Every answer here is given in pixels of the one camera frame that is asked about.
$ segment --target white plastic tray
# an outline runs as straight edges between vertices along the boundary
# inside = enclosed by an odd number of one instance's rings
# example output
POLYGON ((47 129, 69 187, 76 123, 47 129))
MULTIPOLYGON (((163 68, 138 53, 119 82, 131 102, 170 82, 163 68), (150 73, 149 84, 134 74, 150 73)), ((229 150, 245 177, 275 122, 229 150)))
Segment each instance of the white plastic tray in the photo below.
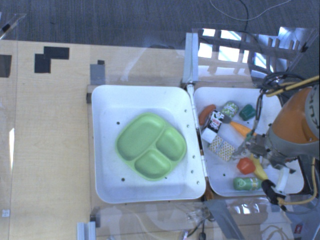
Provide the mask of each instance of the white plastic tray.
MULTIPOLYGON (((241 110, 246 104, 251 104, 255 108, 259 94, 259 89, 201 87, 194 93, 194 102, 198 113, 201 113, 206 106, 211 104, 215 104, 217 109, 221 110, 228 101, 235 102, 239 106, 239 110, 241 110)), ((280 110, 281 104, 276 96, 263 97, 263 107, 256 132, 258 134, 265 134, 269 128, 268 125, 273 123, 280 110)), ((254 119, 244 122, 239 113, 237 113, 233 121, 244 124, 252 129, 254 119)), ((244 140, 229 124, 222 124, 218 135, 235 148, 244 140)), ((210 186, 217 194, 224 197, 264 195, 262 189, 256 191, 234 190, 233 179, 235 177, 254 177, 255 175, 253 173, 243 175, 236 167, 239 159, 226 162, 208 150, 208 143, 205 141, 203 141, 203 146, 210 186)), ((284 191, 286 194, 298 193, 304 186, 304 179, 299 163, 298 161, 293 161, 286 165, 289 168, 295 169, 296 172, 289 175, 284 191)), ((280 171, 269 166, 265 169, 265 172, 269 179, 276 184, 280 171)))
POLYGON ((190 97, 178 87, 101 85, 92 93, 95 186, 107 203, 187 200, 206 188, 190 97), (116 154, 120 131, 136 116, 152 112, 185 138, 187 152, 164 179, 149 181, 116 154))

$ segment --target gray carpet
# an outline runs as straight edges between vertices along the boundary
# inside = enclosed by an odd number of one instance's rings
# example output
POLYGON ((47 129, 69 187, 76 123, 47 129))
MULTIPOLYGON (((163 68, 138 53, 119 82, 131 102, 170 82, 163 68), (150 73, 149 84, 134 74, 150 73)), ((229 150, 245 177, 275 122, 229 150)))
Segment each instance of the gray carpet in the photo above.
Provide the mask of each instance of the gray carpet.
MULTIPOLYGON (((246 18, 238 0, 212 0, 226 13, 246 18)), ((249 18, 286 0, 242 0, 249 18)), ((209 0, 0 0, 1 23, 26 13, 19 39, 76 44, 173 47, 185 45, 192 28, 243 31, 245 22, 216 11, 209 0)), ((320 0, 293 0, 249 21, 246 31, 276 35, 281 26, 320 29, 320 0)), ((297 70, 319 72, 319 38, 297 70)))

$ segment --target green plate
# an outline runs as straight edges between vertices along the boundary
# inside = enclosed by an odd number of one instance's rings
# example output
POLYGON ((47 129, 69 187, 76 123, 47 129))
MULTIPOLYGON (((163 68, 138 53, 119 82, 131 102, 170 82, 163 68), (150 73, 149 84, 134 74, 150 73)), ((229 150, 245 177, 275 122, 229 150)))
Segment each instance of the green plate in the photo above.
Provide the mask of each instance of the green plate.
POLYGON ((143 113, 132 120, 115 141, 118 156, 150 181, 167 176, 187 152, 184 137, 160 116, 143 113))

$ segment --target banana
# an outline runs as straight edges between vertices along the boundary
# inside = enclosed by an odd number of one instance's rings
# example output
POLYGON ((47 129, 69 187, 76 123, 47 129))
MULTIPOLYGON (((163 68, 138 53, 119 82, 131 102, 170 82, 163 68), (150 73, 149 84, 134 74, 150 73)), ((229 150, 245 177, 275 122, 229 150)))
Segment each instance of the banana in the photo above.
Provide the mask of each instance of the banana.
POLYGON ((254 154, 250 155, 250 160, 252 160, 254 166, 255 166, 255 170, 254 170, 254 174, 262 181, 267 180, 268 176, 265 172, 265 170, 262 168, 261 164, 260 164, 260 159, 259 158, 255 158, 254 154))

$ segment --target carrot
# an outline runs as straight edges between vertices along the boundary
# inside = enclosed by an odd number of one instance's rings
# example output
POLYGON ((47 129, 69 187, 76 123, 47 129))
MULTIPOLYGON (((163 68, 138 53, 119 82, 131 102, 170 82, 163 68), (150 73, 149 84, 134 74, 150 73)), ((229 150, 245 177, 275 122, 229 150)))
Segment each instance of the carrot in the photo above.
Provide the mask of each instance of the carrot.
POLYGON ((199 125, 203 126, 206 122, 206 117, 209 115, 212 111, 216 109, 216 105, 209 105, 204 110, 201 111, 199 115, 199 125))
POLYGON ((243 137, 247 137, 247 134, 251 132, 251 129, 234 121, 230 122, 230 125, 243 137))

